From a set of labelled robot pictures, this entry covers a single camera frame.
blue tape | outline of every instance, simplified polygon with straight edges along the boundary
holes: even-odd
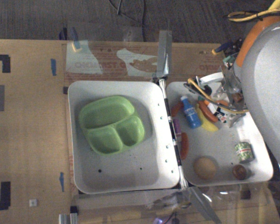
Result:
[[[56,60],[55,59],[51,59],[51,70],[52,70],[52,74],[53,76],[56,76]]]
[[[233,45],[232,42],[226,42],[222,46],[219,46],[218,48],[215,49],[215,52],[218,53],[220,51],[226,50],[227,48],[231,47]]]
[[[64,192],[64,173],[63,172],[60,173],[59,181],[60,181],[60,185],[61,185],[61,191]]]

cardboard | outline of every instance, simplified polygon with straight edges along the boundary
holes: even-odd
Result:
[[[64,85],[78,80],[150,81],[156,72],[157,42],[80,42],[75,52],[67,45]],[[187,81],[189,77],[217,72],[223,64],[223,53],[212,49],[220,44],[173,43],[172,71],[168,83]]]
[[[0,54],[11,57],[11,73],[2,73],[0,62],[0,183],[11,182],[11,205],[0,211],[0,223],[57,223],[70,211],[62,44],[0,40]],[[29,207],[30,199],[38,205]]]

white tray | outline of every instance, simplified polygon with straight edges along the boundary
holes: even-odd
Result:
[[[167,86],[166,93],[170,107],[175,105],[183,95],[187,95],[193,104],[197,101],[197,95],[190,93],[183,84],[184,82],[173,82]],[[241,118],[232,128],[217,122],[216,125],[220,129],[214,133],[205,131],[202,127],[191,129],[182,112],[179,112],[176,118],[180,121],[182,132],[186,132],[189,138],[189,154],[182,161],[182,166],[186,179],[193,185],[213,186],[264,182],[272,178],[273,167],[266,145],[250,113]],[[234,146],[242,141],[252,145],[255,159],[243,164],[251,171],[251,176],[240,181],[233,176],[232,167],[239,164]],[[194,172],[194,161],[201,156],[209,156],[217,163],[217,174],[210,181],[200,179]]]
[[[91,150],[78,123],[81,108],[111,95],[128,98],[137,109],[146,136],[121,154],[101,156]],[[86,194],[169,189],[179,182],[163,95],[151,82],[77,81],[68,90],[74,180]]]

wooden table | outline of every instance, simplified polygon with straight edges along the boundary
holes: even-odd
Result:
[[[0,224],[53,224],[58,223],[59,214],[70,212],[73,183],[70,181],[72,166],[69,161],[67,96],[63,91],[64,86],[75,79],[66,80],[64,76],[67,44],[67,41],[0,40],[0,54],[11,57],[10,73],[2,73],[0,61],[0,85],[4,86],[4,111],[0,112],[0,185],[1,182],[11,183],[11,203],[8,209],[0,210]],[[114,43],[91,43],[90,46],[114,47]],[[181,68],[189,63],[200,68],[200,75],[213,73],[218,67],[220,57],[216,58],[215,64],[210,64],[209,60],[214,46],[173,44],[175,49],[182,48],[183,53],[195,51],[188,54],[194,57],[192,60],[180,56]],[[148,55],[157,51],[157,43],[146,43],[145,47],[152,48],[146,51]],[[199,61],[199,56],[203,57],[204,63],[194,64],[194,61]],[[56,61],[56,75],[52,70],[52,59]],[[64,191],[59,180],[60,173],[64,173]],[[30,199],[37,199],[36,207],[29,207]],[[86,212],[81,220],[84,220],[83,223],[144,223],[120,222],[135,219],[135,210],[129,211],[128,207],[123,210],[121,217],[117,210],[116,213],[111,211],[107,219],[96,216],[92,221],[87,216],[95,213]],[[280,223],[274,205],[267,205],[261,212],[265,220]],[[228,215],[225,216],[226,212],[224,220],[228,221]]]

